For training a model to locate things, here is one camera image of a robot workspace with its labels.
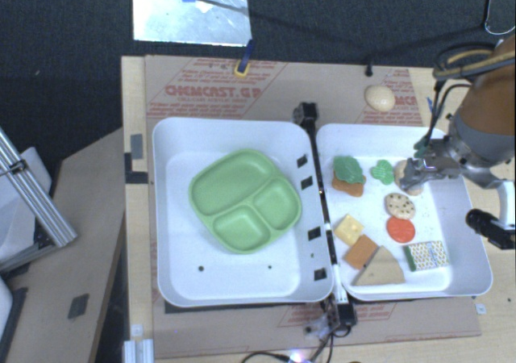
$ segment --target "bread slice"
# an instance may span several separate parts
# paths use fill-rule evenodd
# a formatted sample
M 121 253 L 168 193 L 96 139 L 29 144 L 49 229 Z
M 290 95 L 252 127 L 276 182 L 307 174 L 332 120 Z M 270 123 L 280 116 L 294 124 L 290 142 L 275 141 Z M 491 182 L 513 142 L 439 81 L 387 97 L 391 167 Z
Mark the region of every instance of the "bread slice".
M 359 272 L 353 282 L 354 286 L 380 286 L 383 284 L 401 284 L 405 275 L 396 258 L 381 246 Z

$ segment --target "black fabric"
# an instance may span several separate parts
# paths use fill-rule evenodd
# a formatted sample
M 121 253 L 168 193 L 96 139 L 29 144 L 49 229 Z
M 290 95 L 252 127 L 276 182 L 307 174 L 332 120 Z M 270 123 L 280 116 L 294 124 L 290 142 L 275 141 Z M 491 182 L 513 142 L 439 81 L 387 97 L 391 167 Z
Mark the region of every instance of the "black fabric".
M 248 2 L 255 59 L 431 66 L 450 44 L 497 41 L 480 28 L 485 0 Z M 135 42 L 131 8 L 131 0 L 0 0 L 0 126 L 20 151 L 35 145 L 50 170 L 121 126 L 121 56 L 243 53 Z M 514 0 L 493 0 L 493 29 L 513 22 Z

